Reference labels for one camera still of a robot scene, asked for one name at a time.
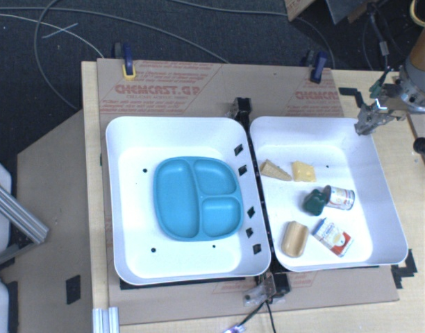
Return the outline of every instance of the white plastic tray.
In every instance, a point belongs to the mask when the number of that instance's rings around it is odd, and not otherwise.
[[[119,117],[107,127],[106,143],[114,262],[124,281],[157,284],[256,276],[267,270],[271,253],[265,222],[247,136],[238,122],[227,118]],[[236,155],[235,148],[240,145],[242,151]],[[179,156],[212,157],[234,170],[244,207],[244,221],[237,233],[216,241],[186,242],[161,230],[153,207],[153,175],[163,160]],[[247,171],[240,176],[238,169],[244,165]]]
[[[282,181],[262,176],[269,224],[279,262],[291,271],[397,264],[408,253],[406,238],[371,136],[359,136],[355,119],[260,117],[251,124],[258,164],[266,159],[292,174],[296,160],[315,168],[317,182]],[[304,197],[326,185],[355,191],[351,210],[325,207],[313,216],[302,210]],[[327,217],[354,238],[338,257],[309,236],[302,256],[281,250],[285,227],[297,221],[310,228]]]

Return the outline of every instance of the cheese wedge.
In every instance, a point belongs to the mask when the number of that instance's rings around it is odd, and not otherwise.
[[[292,176],[287,173],[286,171],[279,168],[277,165],[275,165],[270,160],[266,160],[261,166],[260,166],[260,173],[265,176],[269,176],[271,178],[276,178],[279,180],[284,181],[291,181]]]

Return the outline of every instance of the yellow cheese block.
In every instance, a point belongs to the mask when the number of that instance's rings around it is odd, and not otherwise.
[[[292,168],[294,181],[316,182],[315,168],[312,165],[297,160]]]

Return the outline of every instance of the white cable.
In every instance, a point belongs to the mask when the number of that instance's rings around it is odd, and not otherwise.
[[[40,29],[40,25],[41,24],[45,24],[43,22],[43,19],[44,19],[45,15],[50,10],[69,10],[69,11],[70,10],[73,10],[75,12],[78,11],[78,12],[90,13],[90,14],[93,14],[93,15],[99,15],[99,16],[104,16],[104,17],[109,17],[109,18],[115,18],[117,20],[121,20],[121,21],[125,21],[125,22],[130,22],[130,23],[133,23],[133,24],[141,25],[143,27],[151,28],[153,30],[156,30],[156,31],[165,33],[165,34],[170,35],[172,37],[175,37],[175,38],[177,38],[179,40],[182,40],[184,42],[187,42],[187,43],[189,43],[189,44],[191,44],[193,46],[196,46],[197,48],[200,48],[201,50],[209,53],[210,55],[215,56],[216,58],[220,59],[223,62],[226,62],[226,63],[228,62],[227,60],[223,59],[219,55],[213,53],[212,51],[207,50],[206,48],[204,48],[202,46],[199,46],[198,44],[195,44],[194,42],[191,42],[191,41],[189,41],[189,40],[187,40],[187,39],[185,39],[185,38],[183,38],[181,36],[175,35],[173,33],[169,33],[167,31],[161,30],[159,28],[156,28],[156,27],[153,27],[153,26],[150,26],[150,25],[142,24],[142,23],[139,23],[139,22],[136,22],[136,21],[133,21],[133,20],[129,20],[129,19],[124,19],[124,18],[121,18],[121,17],[116,17],[116,16],[112,16],[112,15],[108,15],[108,14],[103,14],[103,13],[100,13],[100,12],[90,12],[90,11],[85,11],[85,10],[74,10],[74,9],[58,9],[58,8],[55,9],[53,6],[56,5],[59,1],[62,1],[62,0],[53,0],[45,8],[40,8],[40,10],[42,10],[42,14],[40,15],[40,17],[36,21],[37,26],[35,27],[35,32],[34,32],[34,36],[33,36],[33,52],[34,52],[34,55],[35,55],[35,61],[37,62],[37,66],[38,66],[39,72],[41,73],[44,81],[46,81],[47,85],[52,89],[52,91],[60,99],[62,99],[69,107],[73,108],[74,110],[77,110],[78,108],[75,105],[72,105],[63,95],[61,95],[61,93],[51,84],[51,82],[47,78],[47,76],[46,76],[46,74],[45,74],[45,72],[44,72],[44,70],[42,68],[42,65],[41,65],[41,62],[40,62],[40,58],[39,58],[39,55],[38,55],[38,31]],[[250,11],[250,10],[229,10],[229,9],[223,9],[223,8],[213,8],[213,7],[210,7],[210,6],[202,6],[202,5],[199,5],[199,4],[190,3],[190,2],[187,2],[187,1],[181,1],[181,0],[167,0],[167,1],[172,1],[174,3],[181,3],[181,4],[184,4],[184,5],[188,5],[188,6],[192,6],[192,7],[196,7],[196,8],[203,8],[203,9],[206,9],[206,10],[214,10],[214,11],[218,11],[218,12],[229,12],[229,13],[249,14],[249,15],[273,15],[273,16],[287,17],[287,14],[282,13],[282,12]],[[5,7],[5,8],[1,8],[0,7],[0,10],[30,10],[30,9],[37,10],[38,8],[29,8],[29,7]],[[329,53],[331,55],[331,59],[333,61],[333,68],[335,69],[335,61],[334,61],[333,52],[331,51],[331,48],[330,48],[328,42],[326,41],[326,39],[324,38],[324,36],[311,23],[309,23],[309,22],[307,22],[305,20],[299,19],[299,18],[297,18],[297,19],[299,21],[301,21],[301,22],[304,22],[308,26],[312,27],[315,31],[317,31],[317,33],[319,34],[319,36],[324,40],[325,45],[327,46],[327,48],[329,50]]]
[[[24,21],[29,21],[29,22],[34,22],[34,23],[37,23],[38,22],[38,20],[36,20],[36,19],[29,19],[27,17],[17,16],[17,15],[1,14],[0,13],[0,16],[2,16],[2,17],[12,17],[14,19],[22,19]],[[55,26],[55,25],[52,25],[52,24],[48,24],[46,22],[42,22],[42,24],[45,25],[45,26],[52,27],[52,28],[54,28],[54,29],[56,29],[56,30],[58,30],[60,32],[68,33],[69,35],[71,35],[71,36],[73,36],[75,38],[78,38],[80,41],[82,41],[83,43],[87,44],[89,47],[91,47],[92,49],[94,49],[94,51],[96,51],[99,54],[100,57],[104,58],[104,55],[102,54],[102,52],[100,52],[100,50],[98,50],[98,48],[96,48],[92,43],[88,42],[87,40],[85,40],[81,36],[79,36],[79,35],[71,32],[71,31],[68,31],[65,28],[61,28],[61,27],[58,27],[58,26]]]

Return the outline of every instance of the blue clamp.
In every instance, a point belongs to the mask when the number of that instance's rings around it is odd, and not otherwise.
[[[315,59],[315,67],[311,71],[310,80],[314,83],[320,84],[322,78],[322,71],[324,70],[325,63],[328,56],[325,52],[320,51]]]
[[[134,80],[135,78],[135,67],[132,59],[132,51],[129,43],[123,44],[124,64],[123,64],[123,77],[126,80]]]

